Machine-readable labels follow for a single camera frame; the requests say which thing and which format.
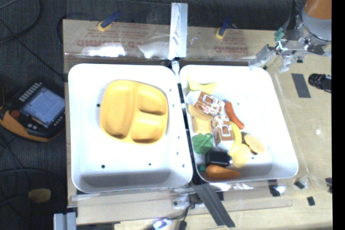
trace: brown sausage toy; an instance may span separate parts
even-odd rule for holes
[[[231,122],[234,122],[239,129],[244,129],[244,123],[242,123],[242,121],[236,116],[231,102],[225,102],[225,112]]]

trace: red button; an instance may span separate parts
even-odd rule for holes
[[[12,110],[11,111],[11,116],[16,119],[16,118],[18,118],[20,116],[20,112],[17,111],[17,110]]]

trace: wooden table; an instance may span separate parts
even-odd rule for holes
[[[64,21],[64,50],[81,51],[89,46],[80,43],[90,22],[81,20]],[[209,40],[213,29],[191,29],[199,33],[199,41]],[[241,53],[242,57],[257,53],[264,45],[274,46],[274,31],[236,30],[227,36],[235,36],[227,45],[207,43],[214,54],[231,56]],[[64,56],[65,74],[81,62],[111,62],[107,58],[81,58],[79,55]],[[308,85],[311,97],[299,97],[292,74],[302,74],[305,80],[312,73],[331,74],[331,62],[327,57],[308,55],[301,64],[294,64],[285,73],[279,73],[281,59],[272,63],[267,71],[272,77],[278,99],[286,120],[288,130],[301,168],[301,179],[295,185],[285,187],[279,197],[271,195],[268,186],[252,190],[231,190],[224,192],[223,205],[229,212],[236,229],[332,229],[333,198],[325,179],[332,177],[332,117],[331,93]],[[66,124],[67,124],[67,173],[68,202],[78,208],[77,225],[113,223],[114,229],[147,229],[159,218],[174,217],[182,210],[174,208],[175,195],[167,191],[111,193],[106,196],[78,195],[71,180],[71,138],[68,113],[68,84],[65,86]],[[227,229],[214,222],[208,210],[201,204],[189,210],[186,218],[190,230]],[[165,229],[177,229],[178,221]]]

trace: white plastic tray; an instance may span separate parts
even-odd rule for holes
[[[296,175],[298,160],[272,79],[265,70],[250,70],[243,66],[186,65],[180,71],[184,97],[189,87],[187,77],[198,83],[216,82],[217,89],[212,95],[232,102],[236,115],[245,124],[242,131],[252,134],[266,147],[264,153],[252,155],[239,170],[239,178],[229,182],[283,179]],[[187,115],[193,137],[192,117],[188,112]],[[195,161],[203,164],[204,155],[195,154]]]
[[[154,144],[126,143],[105,134],[99,123],[106,87],[114,80],[143,82],[168,99],[165,135]],[[72,180],[82,192],[181,187],[193,174],[180,96],[164,66],[79,64],[68,74]]]

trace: yellow divided plate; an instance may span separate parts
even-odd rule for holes
[[[130,80],[115,80],[105,90],[101,129],[124,142],[154,143],[168,124],[168,100],[158,88]]]

